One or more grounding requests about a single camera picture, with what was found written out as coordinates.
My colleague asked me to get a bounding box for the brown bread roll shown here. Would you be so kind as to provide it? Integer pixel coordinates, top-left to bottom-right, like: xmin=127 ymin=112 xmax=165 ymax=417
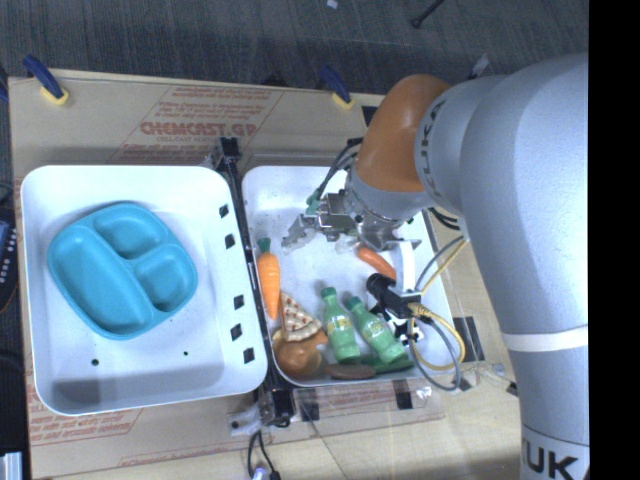
xmin=273 ymin=335 xmax=324 ymax=377

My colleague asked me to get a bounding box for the brown cardboard board red print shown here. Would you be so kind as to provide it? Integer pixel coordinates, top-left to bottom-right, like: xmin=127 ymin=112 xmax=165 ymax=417
xmin=7 ymin=67 xmax=522 ymax=480

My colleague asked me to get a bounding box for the thin black and white rod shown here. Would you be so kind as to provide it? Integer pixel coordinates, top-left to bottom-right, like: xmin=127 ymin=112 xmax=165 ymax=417
xmin=225 ymin=157 xmax=279 ymax=394

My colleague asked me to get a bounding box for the brown biscuit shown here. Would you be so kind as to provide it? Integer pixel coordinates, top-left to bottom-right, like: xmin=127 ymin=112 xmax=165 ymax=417
xmin=326 ymin=363 xmax=377 ymax=381

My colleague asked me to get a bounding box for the blue divided plate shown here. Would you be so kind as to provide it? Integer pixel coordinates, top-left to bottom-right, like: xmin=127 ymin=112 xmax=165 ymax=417
xmin=46 ymin=201 xmax=200 ymax=341

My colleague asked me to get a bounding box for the black cylinder on white bracket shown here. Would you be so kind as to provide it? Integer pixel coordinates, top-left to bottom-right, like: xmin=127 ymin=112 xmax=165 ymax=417
xmin=365 ymin=241 xmax=425 ymax=322

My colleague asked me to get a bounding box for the green bottle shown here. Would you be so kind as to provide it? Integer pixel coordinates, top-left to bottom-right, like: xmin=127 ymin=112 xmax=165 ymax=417
xmin=346 ymin=295 xmax=407 ymax=365
xmin=319 ymin=286 xmax=362 ymax=363

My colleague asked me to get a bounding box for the small orange carrot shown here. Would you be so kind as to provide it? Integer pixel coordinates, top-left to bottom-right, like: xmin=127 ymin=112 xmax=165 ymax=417
xmin=355 ymin=245 xmax=398 ymax=282

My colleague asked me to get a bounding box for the large orange carrot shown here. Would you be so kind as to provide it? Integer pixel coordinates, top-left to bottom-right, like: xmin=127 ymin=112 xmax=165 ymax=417
xmin=255 ymin=237 xmax=282 ymax=321

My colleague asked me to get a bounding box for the pizza slice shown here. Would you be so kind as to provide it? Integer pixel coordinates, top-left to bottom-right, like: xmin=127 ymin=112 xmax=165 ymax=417
xmin=277 ymin=291 xmax=324 ymax=344

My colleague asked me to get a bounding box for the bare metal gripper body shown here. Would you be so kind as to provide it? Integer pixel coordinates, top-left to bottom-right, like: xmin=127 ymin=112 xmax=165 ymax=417
xmin=314 ymin=191 xmax=424 ymax=253

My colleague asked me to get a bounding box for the white plastic tray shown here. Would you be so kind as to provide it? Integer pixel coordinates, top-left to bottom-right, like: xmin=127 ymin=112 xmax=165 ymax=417
xmin=241 ymin=164 xmax=464 ymax=388
xmin=19 ymin=163 xmax=269 ymax=417

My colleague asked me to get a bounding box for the black block with thin wires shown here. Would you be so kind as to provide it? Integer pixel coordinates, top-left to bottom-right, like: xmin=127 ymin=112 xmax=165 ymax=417
xmin=256 ymin=386 xmax=294 ymax=427
xmin=218 ymin=136 xmax=243 ymax=163

